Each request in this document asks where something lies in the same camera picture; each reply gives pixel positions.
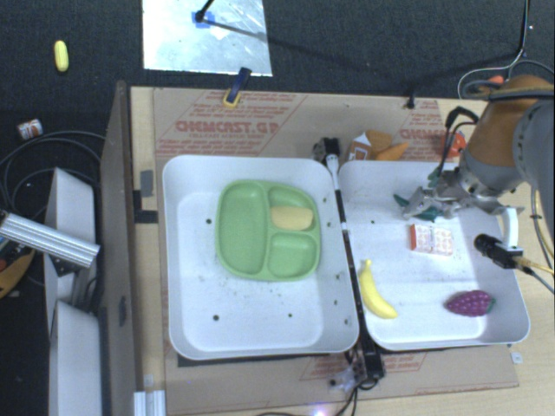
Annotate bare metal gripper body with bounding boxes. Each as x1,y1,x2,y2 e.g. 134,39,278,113
427,172,496,216

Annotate white and orange packet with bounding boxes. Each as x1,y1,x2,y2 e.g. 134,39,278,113
408,223,454,257

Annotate orange and white bottle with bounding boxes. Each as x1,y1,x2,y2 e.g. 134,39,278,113
441,129,468,160

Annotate thin black and white rod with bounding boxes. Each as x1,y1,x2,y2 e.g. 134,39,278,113
327,153,369,347

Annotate white plastic tray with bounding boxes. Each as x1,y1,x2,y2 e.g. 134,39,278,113
337,159,532,352
162,154,361,361

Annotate purple grapes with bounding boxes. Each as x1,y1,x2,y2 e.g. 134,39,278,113
443,289,497,318

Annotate yellow banana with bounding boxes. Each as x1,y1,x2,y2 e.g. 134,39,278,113
358,258,399,321

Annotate yellow toy bread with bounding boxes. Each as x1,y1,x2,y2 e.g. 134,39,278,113
271,205,314,231

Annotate brown cardboard board red print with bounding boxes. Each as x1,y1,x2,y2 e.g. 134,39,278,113
152,87,520,396

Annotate green divided plate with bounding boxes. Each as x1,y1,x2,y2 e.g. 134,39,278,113
215,179,323,283

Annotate yellow capsule-shaped toy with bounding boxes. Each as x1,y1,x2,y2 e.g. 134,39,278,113
53,40,70,73

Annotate small orange and white can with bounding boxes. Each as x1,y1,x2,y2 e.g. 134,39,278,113
16,118,45,141

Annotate black cylinder on white bracket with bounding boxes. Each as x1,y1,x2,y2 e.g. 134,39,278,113
473,205,528,270

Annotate black block with thin wires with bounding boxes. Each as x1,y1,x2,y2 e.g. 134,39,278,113
313,136,342,162
361,343,386,381

